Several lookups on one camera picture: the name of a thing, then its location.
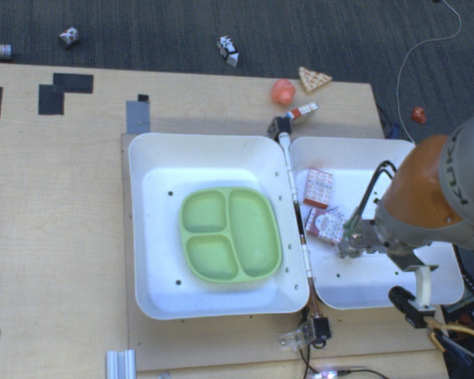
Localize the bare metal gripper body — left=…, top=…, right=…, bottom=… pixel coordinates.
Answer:
left=337, top=219, right=385, bottom=259

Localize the red and white packet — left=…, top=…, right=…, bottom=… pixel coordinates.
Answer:
left=303, top=206, right=347, bottom=247

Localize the white plastic tray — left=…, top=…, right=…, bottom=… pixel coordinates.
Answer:
left=127, top=132, right=311, bottom=321
left=288, top=135, right=466, bottom=310

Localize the red and white patterned carton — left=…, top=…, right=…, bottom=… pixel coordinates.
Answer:
left=302, top=167, right=334, bottom=208

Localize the thin black and white rod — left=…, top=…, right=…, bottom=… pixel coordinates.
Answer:
left=277, top=131, right=322, bottom=320

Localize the green divided plate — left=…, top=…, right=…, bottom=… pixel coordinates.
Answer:
left=179, top=186, right=284, bottom=285

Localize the red white and blue carton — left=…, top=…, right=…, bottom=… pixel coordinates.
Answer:
left=287, top=101, right=320, bottom=126

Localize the pink toy food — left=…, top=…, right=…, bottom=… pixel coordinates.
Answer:
left=271, top=78, right=297, bottom=106

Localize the toy pizza slice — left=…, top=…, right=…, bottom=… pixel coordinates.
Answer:
left=298, top=66, right=333, bottom=94

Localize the black and white carton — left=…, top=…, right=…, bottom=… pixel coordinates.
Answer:
left=216, top=36, right=240, bottom=68

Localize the brown and white small carton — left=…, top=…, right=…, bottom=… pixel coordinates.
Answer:
left=58, top=27, right=81, bottom=50

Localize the black cylinder on white bracket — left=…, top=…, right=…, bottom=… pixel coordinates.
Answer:
left=387, top=267, right=438, bottom=330

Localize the black block with wires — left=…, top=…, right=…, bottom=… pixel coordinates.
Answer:
left=267, top=115, right=294, bottom=139
left=310, top=316, right=333, bottom=347

